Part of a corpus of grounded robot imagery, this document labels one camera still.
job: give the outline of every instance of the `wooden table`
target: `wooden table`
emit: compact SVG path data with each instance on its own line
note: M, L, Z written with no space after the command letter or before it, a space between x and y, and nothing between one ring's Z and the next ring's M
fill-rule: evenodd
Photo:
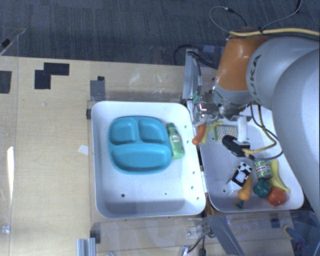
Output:
M79 152L82 145L88 146L90 80L103 76L110 100L151 97L154 101L175 101L182 93L184 67L1 58L0 70L12 70L12 81L18 79L17 95L1 95L5 107L10 97L17 96L17 106L8 108L16 111L10 256L76 255L77 239L89 238L92 225L89 157ZM52 75L51 89L35 89L35 70L43 70L44 62L68 63L69 76ZM209 83L214 71L208 69L204 76ZM208 243L207 255L225 255L216 238ZM177 241L171 247L115 253L176 256L181 245ZM293 255L290 241L285 238L241 241L240 245L250 255L266 249L278 256Z

